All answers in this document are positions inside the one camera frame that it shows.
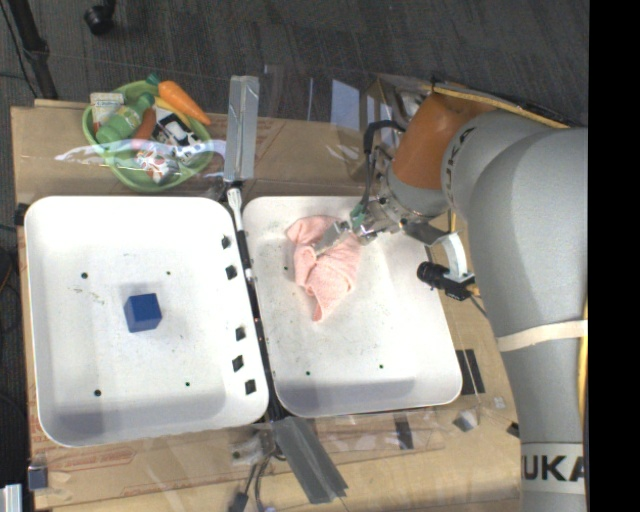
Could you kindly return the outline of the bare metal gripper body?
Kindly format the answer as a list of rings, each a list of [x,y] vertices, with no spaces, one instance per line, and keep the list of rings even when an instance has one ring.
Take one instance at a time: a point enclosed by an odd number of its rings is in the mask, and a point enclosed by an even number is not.
[[[351,231],[362,245],[373,242],[381,233],[397,233],[415,219],[414,211],[385,196],[358,202],[349,213]]]

